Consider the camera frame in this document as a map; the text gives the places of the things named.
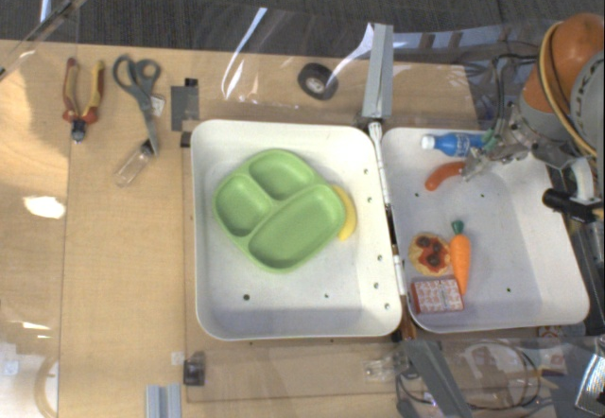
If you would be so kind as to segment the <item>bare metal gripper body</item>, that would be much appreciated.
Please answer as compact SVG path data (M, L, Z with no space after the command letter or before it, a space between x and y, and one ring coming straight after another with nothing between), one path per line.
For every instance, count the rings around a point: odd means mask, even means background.
M486 156L491 162L507 164L525 159L533 144L533 131L518 105L509 104L496 119L491 138L486 142Z

